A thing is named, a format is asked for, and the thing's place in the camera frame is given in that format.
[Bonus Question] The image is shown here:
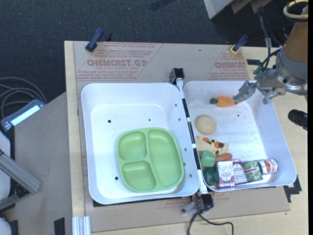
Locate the small red and white carton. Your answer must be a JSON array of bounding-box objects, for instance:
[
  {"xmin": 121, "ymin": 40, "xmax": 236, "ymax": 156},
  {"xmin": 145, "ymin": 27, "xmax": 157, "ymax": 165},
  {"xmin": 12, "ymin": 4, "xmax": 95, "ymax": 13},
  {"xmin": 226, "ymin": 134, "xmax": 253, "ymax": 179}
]
[{"xmin": 231, "ymin": 158, "xmax": 248, "ymax": 186}]

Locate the white can orange print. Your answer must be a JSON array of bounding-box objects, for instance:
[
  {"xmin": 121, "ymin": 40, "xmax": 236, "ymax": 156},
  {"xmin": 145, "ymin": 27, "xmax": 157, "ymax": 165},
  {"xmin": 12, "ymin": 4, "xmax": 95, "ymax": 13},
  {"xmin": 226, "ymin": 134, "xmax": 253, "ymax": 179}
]
[{"xmin": 258, "ymin": 158, "xmax": 279, "ymax": 175}]

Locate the orange carrot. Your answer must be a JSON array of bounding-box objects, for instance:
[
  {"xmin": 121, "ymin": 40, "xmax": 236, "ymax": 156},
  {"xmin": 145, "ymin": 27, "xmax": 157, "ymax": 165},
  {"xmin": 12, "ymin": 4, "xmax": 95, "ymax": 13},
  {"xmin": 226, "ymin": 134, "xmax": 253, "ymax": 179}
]
[{"xmin": 209, "ymin": 95, "xmax": 244, "ymax": 108}]

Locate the orange sausage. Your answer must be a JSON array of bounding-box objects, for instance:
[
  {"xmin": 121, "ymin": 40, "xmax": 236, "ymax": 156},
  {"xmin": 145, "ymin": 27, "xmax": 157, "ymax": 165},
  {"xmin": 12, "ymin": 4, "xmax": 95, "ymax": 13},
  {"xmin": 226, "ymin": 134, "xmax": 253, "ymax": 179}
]
[{"xmin": 215, "ymin": 152, "xmax": 233, "ymax": 162}]

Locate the brown cardboard board red print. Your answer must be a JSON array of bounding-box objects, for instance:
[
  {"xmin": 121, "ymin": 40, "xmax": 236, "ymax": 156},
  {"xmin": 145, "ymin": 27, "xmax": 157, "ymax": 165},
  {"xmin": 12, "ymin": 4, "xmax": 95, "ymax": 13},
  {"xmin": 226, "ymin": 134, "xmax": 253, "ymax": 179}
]
[{"xmin": 73, "ymin": 41, "xmax": 291, "ymax": 233}]

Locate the beige round bread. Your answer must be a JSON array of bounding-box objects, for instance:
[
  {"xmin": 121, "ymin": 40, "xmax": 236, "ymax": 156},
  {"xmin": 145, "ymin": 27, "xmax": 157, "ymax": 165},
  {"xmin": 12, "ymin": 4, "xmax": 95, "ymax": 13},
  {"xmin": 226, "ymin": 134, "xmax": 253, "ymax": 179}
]
[{"xmin": 194, "ymin": 114, "xmax": 217, "ymax": 136}]

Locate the green divided plate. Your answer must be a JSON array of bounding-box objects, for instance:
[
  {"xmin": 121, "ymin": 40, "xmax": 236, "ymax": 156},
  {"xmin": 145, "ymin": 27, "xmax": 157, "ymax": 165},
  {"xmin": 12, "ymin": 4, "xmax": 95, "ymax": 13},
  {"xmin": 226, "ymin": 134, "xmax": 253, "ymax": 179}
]
[{"xmin": 116, "ymin": 127, "xmax": 185, "ymax": 193}]

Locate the thin black and white rod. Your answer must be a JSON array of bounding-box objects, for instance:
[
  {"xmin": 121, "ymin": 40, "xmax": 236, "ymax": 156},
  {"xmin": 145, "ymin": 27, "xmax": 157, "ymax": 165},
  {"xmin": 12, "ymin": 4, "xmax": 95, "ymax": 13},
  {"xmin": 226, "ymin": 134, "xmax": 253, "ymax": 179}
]
[{"xmin": 176, "ymin": 78, "xmax": 208, "ymax": 194}]

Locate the yellow pizza slice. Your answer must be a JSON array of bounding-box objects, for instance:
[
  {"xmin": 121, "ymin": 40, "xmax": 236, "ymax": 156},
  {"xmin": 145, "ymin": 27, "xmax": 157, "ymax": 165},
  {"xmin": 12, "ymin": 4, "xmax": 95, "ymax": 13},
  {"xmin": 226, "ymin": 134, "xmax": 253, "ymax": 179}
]
[{"xmin": 195, "ymin": 136, "xmax": 229, "ymax": 156}]

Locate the dark green broccoli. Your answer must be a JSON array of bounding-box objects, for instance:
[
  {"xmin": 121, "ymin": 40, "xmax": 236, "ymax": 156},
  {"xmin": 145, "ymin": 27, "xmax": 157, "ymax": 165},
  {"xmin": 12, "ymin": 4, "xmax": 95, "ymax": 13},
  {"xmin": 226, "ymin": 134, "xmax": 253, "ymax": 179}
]
[{"xmin": 203, "ymin": 167, "xmax": 220, "ymax": 186}]

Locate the light green toy pepper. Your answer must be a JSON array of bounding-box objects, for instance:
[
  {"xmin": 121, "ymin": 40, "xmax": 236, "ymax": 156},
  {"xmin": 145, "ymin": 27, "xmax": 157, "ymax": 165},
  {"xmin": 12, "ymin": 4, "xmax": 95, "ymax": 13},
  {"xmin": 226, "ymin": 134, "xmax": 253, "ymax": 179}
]
[{"xmin": 200, "ymin": 150, "xmax": 217, "ymax": 168}]

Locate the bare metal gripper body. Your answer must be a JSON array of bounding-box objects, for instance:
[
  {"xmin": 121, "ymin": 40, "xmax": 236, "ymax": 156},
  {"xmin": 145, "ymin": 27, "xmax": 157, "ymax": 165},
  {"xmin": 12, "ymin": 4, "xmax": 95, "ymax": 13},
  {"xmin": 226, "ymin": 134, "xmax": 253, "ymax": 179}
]
[{"xmin": 256, "ymin": 57, "xmax": 309, "ymax": 98}]

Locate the white plastic tray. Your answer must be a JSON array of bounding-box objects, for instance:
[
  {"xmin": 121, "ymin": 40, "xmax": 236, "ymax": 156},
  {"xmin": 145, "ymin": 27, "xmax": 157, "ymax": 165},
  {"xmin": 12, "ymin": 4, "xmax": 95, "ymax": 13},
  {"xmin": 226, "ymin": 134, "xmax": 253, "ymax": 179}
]
[
  {"xmin": 182, "ymin": 80, "xmax": 297, "ymax": 193},
  {"xmin": 80, "ymin": 82, "xmax": 201, "ymax": 205}
]

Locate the green and white carton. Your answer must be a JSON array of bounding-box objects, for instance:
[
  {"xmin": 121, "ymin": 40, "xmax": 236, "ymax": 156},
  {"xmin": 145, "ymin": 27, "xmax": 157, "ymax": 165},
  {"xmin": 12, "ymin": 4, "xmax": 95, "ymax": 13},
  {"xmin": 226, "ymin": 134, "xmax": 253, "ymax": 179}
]
[{"xmin": 242, "ymin": 160, "xmax": 264, "ymax": 183}]

